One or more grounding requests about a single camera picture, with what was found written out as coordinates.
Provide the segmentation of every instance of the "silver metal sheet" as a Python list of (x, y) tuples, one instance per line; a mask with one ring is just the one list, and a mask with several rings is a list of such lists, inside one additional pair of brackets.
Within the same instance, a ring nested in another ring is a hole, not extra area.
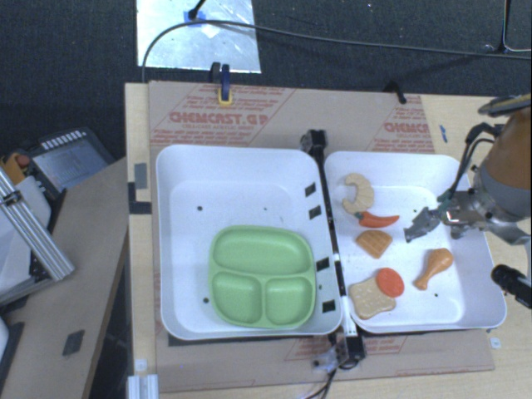
[[(199, 0), (137, 0), (137, 60), (166, 28), (188, 20)], [(251, 0), (207, 0), (199, 18), (253, 24)], [(197, 25), (169, 32), (153, 47), (147, 67), (209, 70), (213, 62), (228, 63), (231, 71), (260, 73), (255, 31), (248, 28)]]

